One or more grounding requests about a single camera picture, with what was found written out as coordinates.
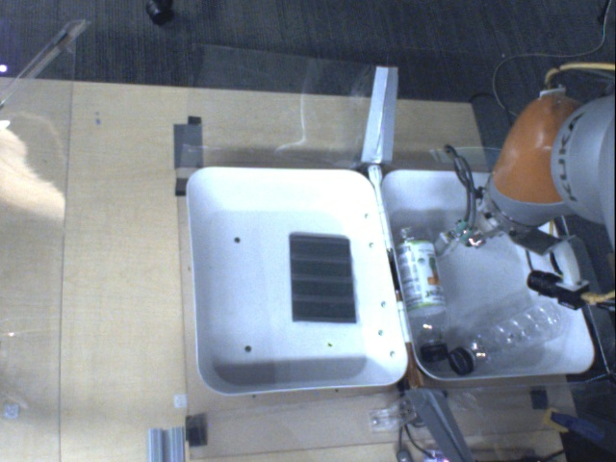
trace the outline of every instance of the yellow cable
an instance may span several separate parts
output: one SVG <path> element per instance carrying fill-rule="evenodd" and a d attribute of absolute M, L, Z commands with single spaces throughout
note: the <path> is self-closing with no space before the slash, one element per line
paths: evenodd
<path fill-rule="evenodd" d="M 556 68 L 551 68 L 550 70 L 548 70 L 548 73 L 546 74 L 546 79 L 545 79 L 545 84 L 546 87 L 549 88 L 552 86 L 552 77 L 554 75 L 556 75 L 557 73 L 563 72 L 565 70 L 606 70 L 608 72 L 614 72 L 616 71 L 616 65 L 615 64 L 607 64 L 607 63 L 600 63 L 600 62 L 571 62 L 569 64 L 563 64 L 561 66 L 558 66 Z"/>
<path fill-rule="evenodd" d="M 581 298 L 588 304 L 603 303 L 604 301 L 608 301 L 609 299 L 614 299 L 614 292 L 610 291 L 609 293 L 605 293 L 604 295 L 600 295 L 598 293 L 584 293 L 582 294 Z"/>

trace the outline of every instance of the bottle label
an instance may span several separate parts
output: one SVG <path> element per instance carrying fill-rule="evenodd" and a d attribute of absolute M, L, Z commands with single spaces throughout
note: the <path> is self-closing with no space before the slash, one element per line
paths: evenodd
<path fill-rule="evenodd" d="M 443 288 L 436 270 L 434 245 L 425 240 L 407 240 L 398 246 L 400 285 L 407 311 L 426 306 L 445 306 Z"/>

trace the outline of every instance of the clear plastic bottle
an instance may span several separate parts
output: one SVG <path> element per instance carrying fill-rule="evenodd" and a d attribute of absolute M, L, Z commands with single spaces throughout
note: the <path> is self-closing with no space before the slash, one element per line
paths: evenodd
<path fill-rule="evenodd" d="M 400 236 L 399 280 L 415 347 L 426 363 L 444 361 L 448 357 L 444 341 L 448 318 L 434 244 L 411 227 L 403 228 Z"/>
<path fill-rule="evenodd" d="M 449 364 L 464 375 L 479 368 L 482 363 L 506 354 L 518 347 L 538 347 L 565 330 L 563 309 L 546 301 L 534 304 L 504 320 L 481 327 L 465 346 L 449 354 Z"/>

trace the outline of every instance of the black bottle cap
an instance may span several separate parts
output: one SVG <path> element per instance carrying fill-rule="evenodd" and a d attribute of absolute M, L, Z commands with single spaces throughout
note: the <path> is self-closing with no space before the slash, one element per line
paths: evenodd
<path fill-rule="evenodd" d="M 463 347 L 457 347 L 449 353 L 449 365 L 459 375 L 469 374 L 475 370 L 473 354 Z"/>
<path fill-rule="evenodd" d="M 420 347 L 420 355 L 426 363 L 438 363 L 447 359 L 447 344 L 430 343 Z"/>

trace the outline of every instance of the white wire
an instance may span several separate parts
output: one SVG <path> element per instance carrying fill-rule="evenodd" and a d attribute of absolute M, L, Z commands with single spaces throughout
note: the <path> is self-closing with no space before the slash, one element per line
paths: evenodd
<path fill-rule="evenodd" d="M 605 44 L 605 31 L 607 29 L 607 19 L 609 16 L 609 8 L 612 5 L 612 0 L 608 0 L 607 1 L 607 6 L 605 7 L 605 16 L 603 17 L 603 31 L 602 31 L 602 36 L 601 36 L 601 41 L 599 41 L 599 44 L 597 46 L 595 46 L 593 49 L 589 50 L 589 51 L 583 51 L 581 53 L 573 53 L 573 54 L 559 54 L 559 53 L 522 53 L 520 55 L 513 55 L 511 57 L 505 58 L 504 60 L 500 61 L 500 63 L 496 66 L 496 68 L 494 69 L 494 73 L 492 74 L 492 93 L 494 94 L 495 99 L 497 100 L 497 103 L 499 103 L 499 106 L 501 108 L 503 108 L 506 112 L 512 114 L 513 116 L 517 116 L 516 114 L 510 112 L 509 110 L 507 110 L 507 108 L 505 107 L 505 105 L 502 103 L 501 98 L 499 97 L 499 92 L 497 89 L 497 76 L 499 75 L 499 70 L 501 70 L 501 67 L 506 64 L 507 62 L 510 62 L 512 60 L 517 60 L 519 58 L 528 58 L 528 57 L 539 57 L 539 58 L 578 58 L 578 57 L 584 57 L 586 55 L 590 55 L 591 53 L 595 53 L 597 51 L 599 51 L 601 48 L 603 48 L 603 45 Z"/>

